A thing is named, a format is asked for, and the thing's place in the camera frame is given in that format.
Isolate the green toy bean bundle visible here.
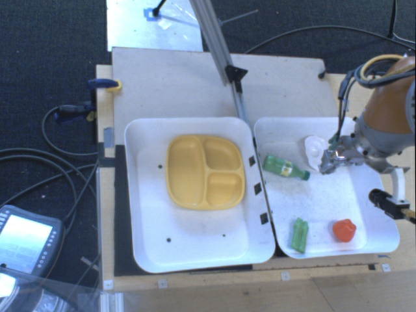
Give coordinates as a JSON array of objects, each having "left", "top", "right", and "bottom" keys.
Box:
[{"left": 289, "top": 216, "right": 310, "bottom": 254}]

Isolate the red toy pepper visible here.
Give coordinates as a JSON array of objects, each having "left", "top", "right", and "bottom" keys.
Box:
[{"left": 331, "top": 218, "right": 358, "bottom": 244}]

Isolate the green plastic bottle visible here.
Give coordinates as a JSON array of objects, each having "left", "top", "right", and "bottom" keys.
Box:
[{"left": 262, "top": 154, "right": 311, "bottom": 182}]

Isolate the white plastic tray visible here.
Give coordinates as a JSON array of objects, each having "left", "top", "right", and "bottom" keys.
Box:
[
  {"left": 253, "top": 116, "right": 401, "bottom": 260},
  {"left": 124, "top": 116, "right": 278, "bottom": 274}
]

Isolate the black cylinder on white bracket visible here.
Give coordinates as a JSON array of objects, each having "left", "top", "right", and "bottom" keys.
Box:
[{"left": 368, "top": 167, "right": 411, "bottom": 221}]

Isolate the pale flat board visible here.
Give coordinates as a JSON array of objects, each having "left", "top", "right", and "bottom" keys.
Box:
[{"left": 111, "top": 46, "right": 340, "bottom": 148}]

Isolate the yellow divided plate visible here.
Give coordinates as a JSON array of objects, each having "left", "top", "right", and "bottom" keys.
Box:
[{"left": 165, "top": 134, "right": 246, "bottom": 211}]

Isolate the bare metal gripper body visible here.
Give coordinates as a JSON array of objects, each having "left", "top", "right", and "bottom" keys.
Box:
[{"left": 324, "top": 134, "right": 384, "bottom": 173}]

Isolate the thin black rod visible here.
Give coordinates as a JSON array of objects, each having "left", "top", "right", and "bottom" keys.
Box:
[{"left": 252, "top": 136, "right": 278, "bottom": 242}]

